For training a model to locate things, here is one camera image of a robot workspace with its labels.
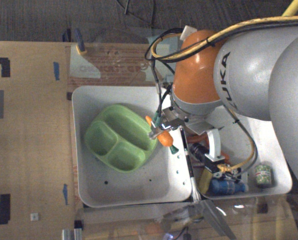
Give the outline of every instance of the plastic bottle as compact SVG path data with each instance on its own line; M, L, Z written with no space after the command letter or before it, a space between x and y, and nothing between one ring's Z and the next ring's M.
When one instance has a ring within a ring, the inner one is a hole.
M219 180L213 178L209 189L216 195L232 195L238 192L247 192L248 185L242 182L235 183L233 180Z

